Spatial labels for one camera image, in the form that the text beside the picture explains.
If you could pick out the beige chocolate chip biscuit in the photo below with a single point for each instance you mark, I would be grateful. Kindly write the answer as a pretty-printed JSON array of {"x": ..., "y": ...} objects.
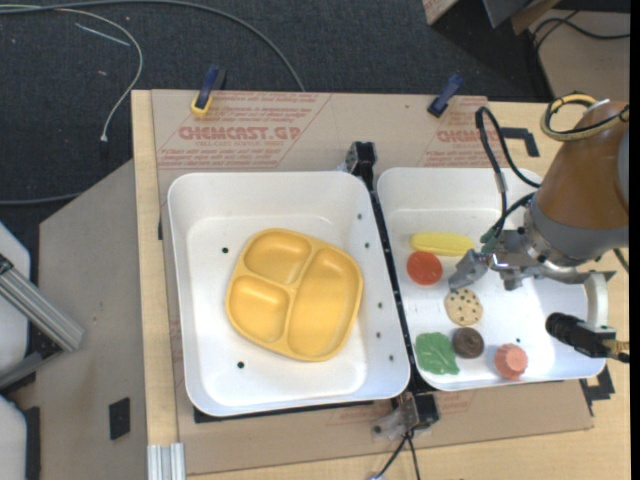
[{"x": 463, "y": 307}]

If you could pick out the orange toy fruit slice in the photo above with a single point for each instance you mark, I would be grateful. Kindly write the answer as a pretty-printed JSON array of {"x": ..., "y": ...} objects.
[{"x": 424, "y": 268}]

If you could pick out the black cylinder on white bracket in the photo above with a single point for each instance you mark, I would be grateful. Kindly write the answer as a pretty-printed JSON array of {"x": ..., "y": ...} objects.
[{"x": 575, "y": 333}]

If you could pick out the green toy lettuce leaf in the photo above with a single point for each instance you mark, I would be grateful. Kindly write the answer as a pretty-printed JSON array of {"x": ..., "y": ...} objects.
[{"x": 434, "y": 354}]

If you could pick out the thin black rod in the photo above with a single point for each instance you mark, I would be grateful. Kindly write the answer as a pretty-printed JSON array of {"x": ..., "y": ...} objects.
[{"x": 392, "y": 268}]

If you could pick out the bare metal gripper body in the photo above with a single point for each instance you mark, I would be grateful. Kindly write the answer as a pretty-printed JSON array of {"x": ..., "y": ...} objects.
[{"x": 520, "y": 248}]

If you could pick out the brown toy doughnut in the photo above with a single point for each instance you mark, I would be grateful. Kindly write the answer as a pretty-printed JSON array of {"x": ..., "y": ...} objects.
[{"x": 468, "y": 342}]

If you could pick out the brown cardboard board red print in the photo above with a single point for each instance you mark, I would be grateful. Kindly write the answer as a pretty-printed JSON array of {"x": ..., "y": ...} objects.
[{"x": 300, "y": 128}]

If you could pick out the yellow divided plate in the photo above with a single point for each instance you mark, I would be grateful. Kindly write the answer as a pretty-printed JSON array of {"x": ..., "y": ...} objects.
[{"x": 320, "y": 303}]

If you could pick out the white plastic tray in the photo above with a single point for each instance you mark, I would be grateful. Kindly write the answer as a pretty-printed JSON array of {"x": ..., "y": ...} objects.
[
  {"x": 545, "y": 318},
  {"x": 210, "y": 378}
]

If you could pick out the pink toy cupcake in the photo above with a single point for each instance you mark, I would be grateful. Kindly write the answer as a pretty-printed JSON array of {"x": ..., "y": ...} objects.
[{"x": 511, "y": 361}]

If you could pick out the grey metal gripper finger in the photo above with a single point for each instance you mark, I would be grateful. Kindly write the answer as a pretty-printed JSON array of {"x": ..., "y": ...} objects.
[
  {"x": 470, "y": 268},
  {"x": 515, "y": 278}
]

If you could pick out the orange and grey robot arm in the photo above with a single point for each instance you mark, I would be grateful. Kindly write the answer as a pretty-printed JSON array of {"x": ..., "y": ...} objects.
[{"x": 580, "y": 188}]

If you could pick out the yellow toy corn cob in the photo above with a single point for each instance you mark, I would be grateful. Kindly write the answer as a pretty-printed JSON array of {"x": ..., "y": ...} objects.
[{"x": 440, "y": 243}]

